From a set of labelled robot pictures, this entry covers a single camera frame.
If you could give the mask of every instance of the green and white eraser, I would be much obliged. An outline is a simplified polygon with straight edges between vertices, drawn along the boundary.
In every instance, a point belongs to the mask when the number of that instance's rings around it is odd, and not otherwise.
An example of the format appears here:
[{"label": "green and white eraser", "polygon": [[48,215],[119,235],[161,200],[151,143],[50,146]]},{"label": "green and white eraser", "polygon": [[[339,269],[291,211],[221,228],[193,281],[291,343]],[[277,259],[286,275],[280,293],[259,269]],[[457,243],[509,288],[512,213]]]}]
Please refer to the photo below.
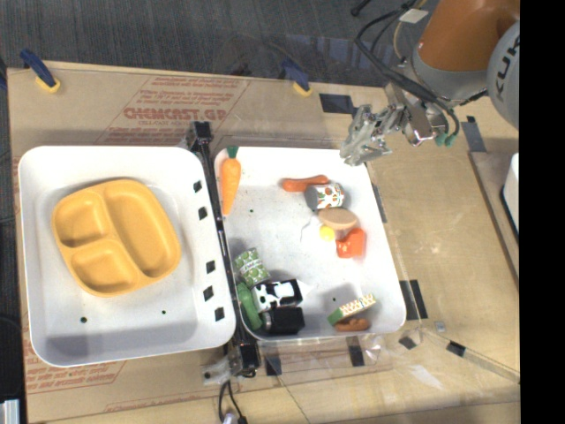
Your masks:
[{"label": "green and white eraser", "polygon": [[366,308],[371,307],[377,302],[374,295],[368,293],[363,297],[359,297],[345,305],[338,307],[332,314],[328,316],[328,322],[330,325],[336,325],[339,321],[347,317],[351,317],[354,314],[364,311]]}]

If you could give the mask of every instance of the cardboard surface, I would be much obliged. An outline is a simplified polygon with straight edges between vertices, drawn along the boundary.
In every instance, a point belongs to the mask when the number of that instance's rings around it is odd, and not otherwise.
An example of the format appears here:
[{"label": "cardboard surface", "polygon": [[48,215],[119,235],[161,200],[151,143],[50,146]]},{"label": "cardboard surface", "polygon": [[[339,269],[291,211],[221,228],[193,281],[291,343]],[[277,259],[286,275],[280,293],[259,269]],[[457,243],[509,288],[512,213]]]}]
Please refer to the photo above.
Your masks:
[{"label": "cardboard surface", "polygon": [[[9,71],[14,172],[28,149],[46,144],[175,146],[194,119],[211,122],[214,152],[234,141],[339,148],[351,116],[325,113],[320,93],[348,95],[354,106],[371,103],[374,110],[387,103],[382,89],[367,87],[312,84],[313,95],[304,98],[288,81],[47,64],[62,83],[54,95],[37,87],[33,72]],[[488,100],[457,111],[462,120],[477,119],[487,150],[517,149],[517,131]],[[351,367],[355,350],[347,345],[330,352],[310,346],[281,356],[270,352],[275,364],[282,362],[283,375],[261,369],[256,378],[237,381],[248,418],[368,420],[509,403],[514,406],[505,412],[514,422],[520,401],[518,290],[468,145],[461,136],[451,149],[432,142],[413,148],[401,134],[390,135],[388,144],[393,154],[368,168],[399,280],[421,292],[405,298],[420,311],[418,318],[378,341],[380,349],[361,347],[361,368]],[[21,237],[19,219],[17,227]],[[20,266],[22,255],[20,246]],[[25,297],[22,307],[27,328]],[[411,330],[423,334],[423,342],[407,339]],[[39,361],[27,332],[24,344],[30,422],[212,422],[217,416],[219,387],[204,386],[201,367],[217,361],[219,349],[60,369]]]}]

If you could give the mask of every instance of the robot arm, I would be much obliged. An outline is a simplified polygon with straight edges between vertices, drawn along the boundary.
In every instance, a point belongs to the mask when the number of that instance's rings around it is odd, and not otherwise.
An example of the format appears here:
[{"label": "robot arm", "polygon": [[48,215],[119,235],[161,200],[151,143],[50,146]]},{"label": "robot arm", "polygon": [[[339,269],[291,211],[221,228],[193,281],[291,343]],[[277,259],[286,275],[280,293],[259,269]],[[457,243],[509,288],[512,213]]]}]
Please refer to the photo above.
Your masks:
[{"label": "robot arm", "polygon": [[[459,132],[453,108],[484,95],[518,127],[520,0],[440,0],[418,45],[395,70],[361,41],[362,53],[390,82],[389,105],[372,113],[362,105],[350,124],[340,156],[359,165],[392,151],[385,136],[402,132],[419,146],[451,146]],[[449,120],[453,131],[449,131]]]}]

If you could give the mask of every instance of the yellow ball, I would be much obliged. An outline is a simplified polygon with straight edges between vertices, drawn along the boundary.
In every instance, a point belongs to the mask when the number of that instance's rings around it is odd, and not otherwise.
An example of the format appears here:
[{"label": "yellow ball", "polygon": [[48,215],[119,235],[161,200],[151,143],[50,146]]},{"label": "yellow ball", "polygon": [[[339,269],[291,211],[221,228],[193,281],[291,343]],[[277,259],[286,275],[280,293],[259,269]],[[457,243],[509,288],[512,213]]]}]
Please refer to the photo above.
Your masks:
[{"label": "yellow ball", "polygon": [[330,242],[335,239],[335,232],[329,226],[323,224],[320,227],[320,237],[327,242]]}]

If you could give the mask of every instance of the orange divided plate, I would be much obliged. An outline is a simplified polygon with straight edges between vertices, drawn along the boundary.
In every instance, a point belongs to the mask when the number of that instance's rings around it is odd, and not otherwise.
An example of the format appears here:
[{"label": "orange divided plate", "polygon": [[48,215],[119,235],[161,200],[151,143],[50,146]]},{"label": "orange divided plate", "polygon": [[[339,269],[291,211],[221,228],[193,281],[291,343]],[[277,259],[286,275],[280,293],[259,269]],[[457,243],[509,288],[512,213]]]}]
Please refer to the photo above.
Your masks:
[{"label": "orange divided plate", "polygon": [[51,228],[74,279],[99,297],[159,281],[181,258],[165,210],[135,180],[112,180],[66,196],[53,210]]}]

